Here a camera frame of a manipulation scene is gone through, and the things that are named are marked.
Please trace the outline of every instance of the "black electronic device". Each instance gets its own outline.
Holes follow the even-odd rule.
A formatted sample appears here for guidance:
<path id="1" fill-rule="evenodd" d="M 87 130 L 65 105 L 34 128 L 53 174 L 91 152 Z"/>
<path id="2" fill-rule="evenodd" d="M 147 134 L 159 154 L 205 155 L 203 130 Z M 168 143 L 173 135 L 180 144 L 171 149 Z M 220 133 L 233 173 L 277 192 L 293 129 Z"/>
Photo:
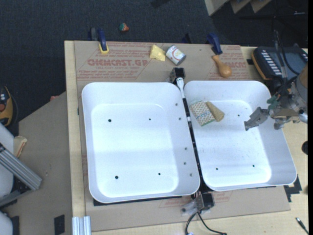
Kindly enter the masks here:
<path id="1" fill-rule="evenodd" d="M 286 68 L 287 81 L 295 78 L 308 62 L 307 53 L 298 46 L 276 50 L 274 47 L 258 47 L 252 53 L 252 60 L 265 85 L 273 94 L 282 85 L 281 62 Z"/>

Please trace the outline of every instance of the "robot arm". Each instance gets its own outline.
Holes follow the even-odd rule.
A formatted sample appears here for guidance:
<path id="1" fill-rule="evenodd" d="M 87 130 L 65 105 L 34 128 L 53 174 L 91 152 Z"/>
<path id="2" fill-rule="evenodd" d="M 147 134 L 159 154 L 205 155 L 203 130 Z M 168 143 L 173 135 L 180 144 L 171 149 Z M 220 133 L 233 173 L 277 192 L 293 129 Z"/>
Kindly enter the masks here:
<path id="1" fill-rule="evenodd" d="M 282 88 L 270 98 L 267 109 L 258 107 L 248 121 L 245 121 L 246 130 L 259 126 L 270 116 L 275 119 L 274 128 L 281 129 L 285 123 L 293 121 L 308 123 L 308 64 L 301 73 L 283 85 Z"/>

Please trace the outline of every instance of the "white plastic tray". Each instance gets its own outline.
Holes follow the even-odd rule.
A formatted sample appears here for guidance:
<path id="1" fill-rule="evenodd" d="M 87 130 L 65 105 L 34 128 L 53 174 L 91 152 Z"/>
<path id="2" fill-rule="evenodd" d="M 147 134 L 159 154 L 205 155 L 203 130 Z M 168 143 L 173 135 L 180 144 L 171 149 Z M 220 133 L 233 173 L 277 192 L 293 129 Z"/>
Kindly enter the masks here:
<path id="1" fill-rule="evenodd" d="M 113 203 L 198 190 L 198 167 L 176 86 L 90 83 L 82 103 L 94 199 Z"/>
<path id="2" fill-rule="evenodd" d="M 288 185 L 296 169 L 283 131 L 268 118 L 245 130 L 244 121 L 258 106 L 267 109 L 271 97 L 257 81 L 191 81 L 186 84 L 188 105 L 210 101 L 225 113 L 220 122 L 200 126 L 191 114 L 201 170 L 213 190 Z"/>

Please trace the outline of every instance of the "blue clamp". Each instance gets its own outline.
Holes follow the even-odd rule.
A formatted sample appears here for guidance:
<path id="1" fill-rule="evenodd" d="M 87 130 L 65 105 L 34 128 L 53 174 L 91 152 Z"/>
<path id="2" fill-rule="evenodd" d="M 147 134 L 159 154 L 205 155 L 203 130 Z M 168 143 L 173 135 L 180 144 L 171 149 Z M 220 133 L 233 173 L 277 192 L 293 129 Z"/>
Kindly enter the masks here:
<path id="1" fill-rule="evenodd" d="M 220 55 L 223 53 L 221 49 L 221 45 L 220 45 L 220 40 L 215 33 L 209 33 L 206 36 L 206 39 L 208 40 L 210 44 L 213 45 L 212 50 L 214 51 L 216 55 Z"/>
<path id="2" fill-rule="evenodd" d="M 102 54 L 107 54 L 109 52 L 109 47 L 103 29 L 98 28 L 96 31 L 95 28 L 91 28 L 88 32 L 88 40 L 99 41 L 99 48 Z"/>

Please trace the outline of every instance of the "dark carpet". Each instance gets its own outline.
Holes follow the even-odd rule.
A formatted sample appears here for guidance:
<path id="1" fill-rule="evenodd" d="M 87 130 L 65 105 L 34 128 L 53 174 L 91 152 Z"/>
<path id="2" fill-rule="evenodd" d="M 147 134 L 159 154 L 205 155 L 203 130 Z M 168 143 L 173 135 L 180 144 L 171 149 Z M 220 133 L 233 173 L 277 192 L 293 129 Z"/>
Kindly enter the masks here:
<path id="1" fill-rule="evenodd" d="M 101 27 L 107 41 L 180 43 L 188 33 L 204 44 L 214 32 L 221 44 L 272 46 L 272 30 L 285 46 L 308 47 L 308 0 L 273 0 L 258 13 L 247 5 L 234 14 L 226 3 L 211 17 L 204 0 L 0 0 L 0 84 L 6 85 L 19 107 L 18 120 L 66 90 L 64 41 L 87 40 L 90 27 Z M 269 20 L 244 16 L 270 15 Z M 126 23 L 130 31 L 118 27 Z"/>

